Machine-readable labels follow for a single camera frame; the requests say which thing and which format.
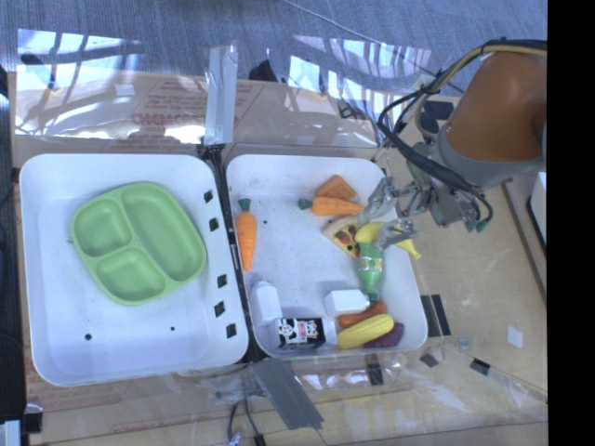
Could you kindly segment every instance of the toy carrot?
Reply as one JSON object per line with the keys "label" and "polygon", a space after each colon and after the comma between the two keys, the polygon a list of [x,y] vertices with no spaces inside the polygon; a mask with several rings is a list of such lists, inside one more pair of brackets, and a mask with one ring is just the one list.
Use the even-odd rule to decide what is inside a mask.
{"label": "toy carrot", "polygon": [[338,324],[342,329],[347,329],[358,322],[365,321],[377,314],[385,314],[386,312],[387,305],[382,301],[377,301],[358,314],[341,314],[338,316]]}
{"label": "toy carrot", "polygon": [[249,271],[252,268],[252,258],[257,244],[257,219],[250,213],[250,199],[243,198],[238,201],[242,213],[235,218],[235,228],[240,247],[242,268]]}
{"label": "toy carrot", "polygon": [[312,201],[301,198],[297,206],[302,210],[311,208],[315,215],[351,215],[365,208],[362,204],[332,197],[316,197]]}

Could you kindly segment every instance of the green divided plate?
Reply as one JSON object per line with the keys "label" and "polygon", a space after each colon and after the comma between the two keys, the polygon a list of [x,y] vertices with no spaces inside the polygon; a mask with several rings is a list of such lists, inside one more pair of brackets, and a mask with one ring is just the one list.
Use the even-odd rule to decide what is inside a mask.
{"label": "green divided plate", "polygon": [[85,203],[71,234],[111,299],[139,305],[166,295],[206,266],[200,233],[178,201],[151,182],[124,185]]}

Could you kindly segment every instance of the green bottle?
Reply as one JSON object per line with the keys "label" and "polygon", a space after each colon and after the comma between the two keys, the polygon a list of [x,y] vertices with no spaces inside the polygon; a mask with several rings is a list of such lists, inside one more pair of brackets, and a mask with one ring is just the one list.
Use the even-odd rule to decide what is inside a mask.
{"label": "green bottle", "polygon": [[377,284],[382,277],[382,251],[371,243],[359,243],[358,275],[370,302],[378,301]]}

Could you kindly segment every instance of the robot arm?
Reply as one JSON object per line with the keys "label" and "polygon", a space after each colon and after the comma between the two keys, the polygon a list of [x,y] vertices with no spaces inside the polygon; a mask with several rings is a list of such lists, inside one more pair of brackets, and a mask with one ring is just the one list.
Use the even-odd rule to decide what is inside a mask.
{"label": "robot arm", "polygon": [[[489,56],[446,124],[437,133],[424,131],[419,123],[424,102],[456,72],[484,54]],[[403,109],[393,130],[389,129],[387,114],[399,101],[385,109],[377,121],[387,141],[406,158],[413,176],[413,181],[401,189],[394,188],[392,177],[384,178],[360,214],[363,224],[396,210],[397,218],[383,227],[377,248],[418,236],[411,217],[427,211],[441,227],[463,221],[469,231],[481,231],[492,217],[484,191],[515,175],[545,170],[547,43],[489,42],[406,98],[413,102]],[[407,126],[404,115],[414,107],[412,121],[424,142],[411,148],[398,134]],[[401,206],[404,198],[409,201]],[[481,205],[488,210],[483,219]]]}

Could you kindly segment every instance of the toy corn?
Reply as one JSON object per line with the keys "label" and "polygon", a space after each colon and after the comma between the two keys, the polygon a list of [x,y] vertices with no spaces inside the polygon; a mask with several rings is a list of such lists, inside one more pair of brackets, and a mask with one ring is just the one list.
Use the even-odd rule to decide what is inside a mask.
{"label": "toy corn", "polygon": [[337,334],[340,349],[354,348],[387,334],[394,327],[394,319],[390,314],[377,314],[342,330]]}

